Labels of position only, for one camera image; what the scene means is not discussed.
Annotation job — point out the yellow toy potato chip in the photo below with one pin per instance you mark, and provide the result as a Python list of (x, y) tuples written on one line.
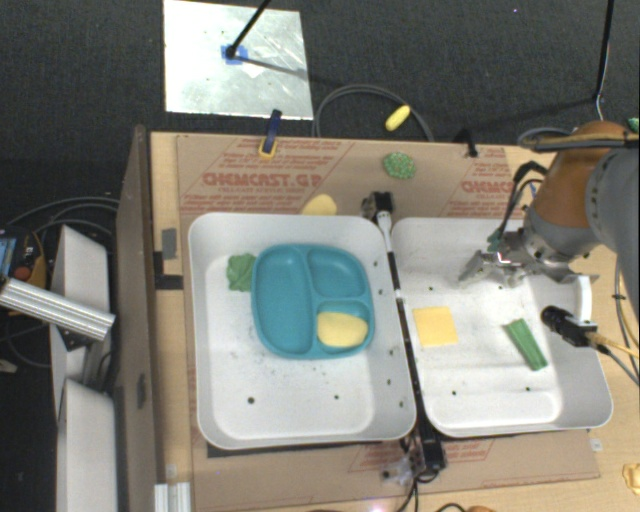
[(320, 206), (342, 330)]

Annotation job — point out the thin black and white rod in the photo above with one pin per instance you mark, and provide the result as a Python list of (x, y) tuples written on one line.
[(400, 295)]

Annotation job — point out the brown cardboard board red print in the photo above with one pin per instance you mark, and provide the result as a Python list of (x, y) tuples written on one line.
[(280, 170)]

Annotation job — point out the green toy lettuce leaf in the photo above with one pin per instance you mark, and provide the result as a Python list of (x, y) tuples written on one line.
[(240, 272)]

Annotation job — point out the green sprinkled toy doughnut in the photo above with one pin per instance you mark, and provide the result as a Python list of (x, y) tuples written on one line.
[(399, 165)]

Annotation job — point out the white plastic tray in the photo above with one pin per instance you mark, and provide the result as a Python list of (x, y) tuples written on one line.
[(290, 395), (485, 380)]

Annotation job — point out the yellow toy corn cob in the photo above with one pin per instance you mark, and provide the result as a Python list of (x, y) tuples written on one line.
[(397, 118)]

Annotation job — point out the green round toy piece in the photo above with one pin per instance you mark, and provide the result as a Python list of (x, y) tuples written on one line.
[(634, 125)]

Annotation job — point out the yellow toy food piece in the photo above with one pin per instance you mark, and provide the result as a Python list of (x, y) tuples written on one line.
[(633, 477)]

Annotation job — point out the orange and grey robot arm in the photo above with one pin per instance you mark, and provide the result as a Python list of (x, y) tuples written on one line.
[(570, 185)]

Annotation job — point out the blue divided plate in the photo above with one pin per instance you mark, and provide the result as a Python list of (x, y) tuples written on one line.
[(285, 300)]

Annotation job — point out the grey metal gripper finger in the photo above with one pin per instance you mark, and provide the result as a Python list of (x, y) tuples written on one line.
[(477, 264), (512, 277)]

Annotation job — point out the green toy celery stick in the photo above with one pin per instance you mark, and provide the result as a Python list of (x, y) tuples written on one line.
[(525, 345)]

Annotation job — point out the yellow toy cheese slice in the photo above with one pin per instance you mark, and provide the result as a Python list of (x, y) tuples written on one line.
[(435, 327)]

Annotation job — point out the black cylinder on white bracket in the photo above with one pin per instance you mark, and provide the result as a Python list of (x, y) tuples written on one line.
[(567, 322)]

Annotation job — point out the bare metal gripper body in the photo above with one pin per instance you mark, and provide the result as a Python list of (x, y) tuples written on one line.
[(542, 256)]

